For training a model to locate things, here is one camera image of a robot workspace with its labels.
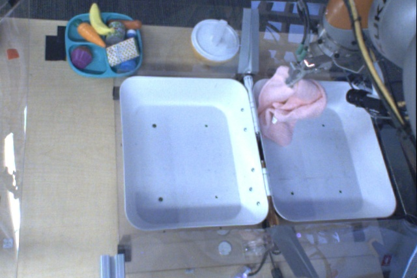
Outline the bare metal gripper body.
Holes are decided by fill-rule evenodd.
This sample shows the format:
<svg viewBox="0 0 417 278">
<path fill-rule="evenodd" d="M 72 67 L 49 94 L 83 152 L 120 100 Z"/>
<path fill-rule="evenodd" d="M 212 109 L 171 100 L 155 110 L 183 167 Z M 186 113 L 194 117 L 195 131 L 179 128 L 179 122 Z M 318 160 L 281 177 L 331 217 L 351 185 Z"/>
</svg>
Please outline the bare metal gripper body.
<svg viewBox="0 0 417 278">
<path fill-rule="evenodd" d="M 309 72 L 329 71 L 341 50 L 332 42 L 318 40 L 300 45 L 300 63 L 308 63 Z"/>
</svg>

